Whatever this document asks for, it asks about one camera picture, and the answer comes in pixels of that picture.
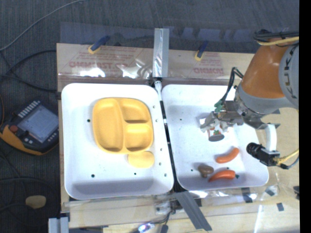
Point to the brown cardboard board, red print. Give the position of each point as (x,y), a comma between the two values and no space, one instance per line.
(73,76)

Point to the small white can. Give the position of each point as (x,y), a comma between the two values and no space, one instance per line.
(216,137)

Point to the orange toy carrot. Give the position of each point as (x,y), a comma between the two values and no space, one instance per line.
(222,175)

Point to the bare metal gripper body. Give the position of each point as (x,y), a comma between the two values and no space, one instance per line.
(232,114)

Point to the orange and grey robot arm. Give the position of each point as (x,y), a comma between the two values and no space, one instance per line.
(263,76)

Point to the white plastic tray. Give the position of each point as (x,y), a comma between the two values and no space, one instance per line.
(77,139)
(189,139)

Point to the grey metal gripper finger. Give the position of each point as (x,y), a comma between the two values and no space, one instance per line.
(206,123)
(225,127)

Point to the orange toy sausage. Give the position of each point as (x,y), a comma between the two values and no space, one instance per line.
(227,156)

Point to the pale yellow rounded object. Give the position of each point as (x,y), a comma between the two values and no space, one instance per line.
(35,201)

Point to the black cylinder on white bracket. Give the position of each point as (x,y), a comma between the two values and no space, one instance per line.
(261,152)

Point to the yellow divided plate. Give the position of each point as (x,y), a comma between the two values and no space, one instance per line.
(107,125)

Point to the brown toy mushroom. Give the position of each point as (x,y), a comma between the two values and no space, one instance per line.
(206,170)

